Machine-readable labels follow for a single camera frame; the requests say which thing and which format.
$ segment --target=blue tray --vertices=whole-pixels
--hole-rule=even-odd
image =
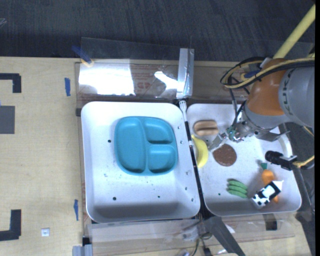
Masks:
[[[114,152],[119,167],[132,175],[166,174],[178,162],[173,129],[155,117],[121,118],[114,131]]]

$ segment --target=brown patty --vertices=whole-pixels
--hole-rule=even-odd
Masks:
[[[222,166],[232,166],[237,160],[237,153],[232,146],[224,144],[213,151],[213,157]]]

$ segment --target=wooden table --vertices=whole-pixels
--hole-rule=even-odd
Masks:
[[[21,93],[13,93],[11,80],[0,80],[1,106],[15,106],[15,133],[0,134],[0,231],[9,229],[11,210],[21,210],[21,236],[0,241],[0,255],[67,256],[72,255],[73,246],[82,244],[76,62],[79,59],[0,57],[0,73],[22,77]],[[70,79],[70,96],[65,78]],[[79,202],[78,220],[75,200]],[[311,255],[294,214],[289,221],[294,237],[239,245],[250,256]],[[49,236],[42,236],[45,228],[50,229]],[[219,250],[223,250],[220,245],[211,248],[212,252]],[[177,252],[135,255],[173,256]],[[204,253],[199,249],[196,255]]]

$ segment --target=dark floor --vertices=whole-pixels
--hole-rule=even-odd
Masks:
[[[315,0],[0,0],[0,56],[76,57],[82,38],[195,49],[198,61],[242,61],[273,56]],[[1,18],[6,23],[1,26]],[[315,45],[315,23],[287,57],[303,58]],[[293,151],[314,154],[314,140],[288,124]],[[315,170],[302,173],[315,208]],[[313,222],[304,226],[315,255]]]

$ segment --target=black square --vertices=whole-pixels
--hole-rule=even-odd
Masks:
[[[0,106],[0,134],[15,134],[15,106]]]

